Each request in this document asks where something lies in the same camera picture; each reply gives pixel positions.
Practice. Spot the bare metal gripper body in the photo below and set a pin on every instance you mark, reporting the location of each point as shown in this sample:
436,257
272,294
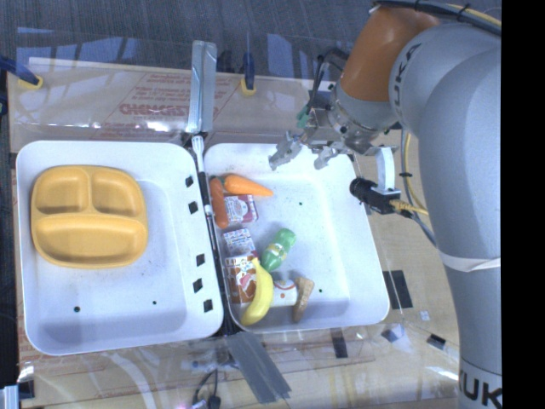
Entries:
336,128

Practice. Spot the tan biscuit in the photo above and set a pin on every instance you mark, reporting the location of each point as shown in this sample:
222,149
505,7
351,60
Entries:
303,297

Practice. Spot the brown cardboard board red print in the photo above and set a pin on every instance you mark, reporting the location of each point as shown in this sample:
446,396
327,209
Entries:
140,100

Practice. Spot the green bottle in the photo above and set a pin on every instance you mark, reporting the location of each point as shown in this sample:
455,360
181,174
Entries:
279,249

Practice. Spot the red and white carton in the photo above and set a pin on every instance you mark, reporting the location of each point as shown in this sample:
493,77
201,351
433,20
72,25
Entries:
242,209

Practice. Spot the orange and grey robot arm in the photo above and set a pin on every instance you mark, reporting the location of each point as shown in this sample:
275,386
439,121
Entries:
451,143

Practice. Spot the orange sausage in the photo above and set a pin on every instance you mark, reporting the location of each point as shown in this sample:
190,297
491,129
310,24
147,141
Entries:
218,205

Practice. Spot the black cylinder on white bracket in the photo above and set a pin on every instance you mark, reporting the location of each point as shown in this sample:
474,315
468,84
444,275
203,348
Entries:
379,192

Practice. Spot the white plastic tray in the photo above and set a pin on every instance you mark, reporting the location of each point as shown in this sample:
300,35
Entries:
110,296
340,249

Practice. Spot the yellow banana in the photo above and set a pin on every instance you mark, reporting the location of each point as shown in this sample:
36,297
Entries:
260,298

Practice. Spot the yellow divided plate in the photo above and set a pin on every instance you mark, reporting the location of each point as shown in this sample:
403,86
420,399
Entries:
89,215

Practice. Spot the orange carrot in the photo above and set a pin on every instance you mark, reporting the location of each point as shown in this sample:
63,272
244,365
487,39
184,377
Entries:
244,184

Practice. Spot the white can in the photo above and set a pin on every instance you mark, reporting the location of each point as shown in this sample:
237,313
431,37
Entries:
284,293

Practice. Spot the small white red carton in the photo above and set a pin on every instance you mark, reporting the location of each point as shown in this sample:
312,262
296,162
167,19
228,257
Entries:
238,242

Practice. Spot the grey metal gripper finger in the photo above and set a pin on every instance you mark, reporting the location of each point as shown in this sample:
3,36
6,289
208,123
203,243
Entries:
283,151
324,156

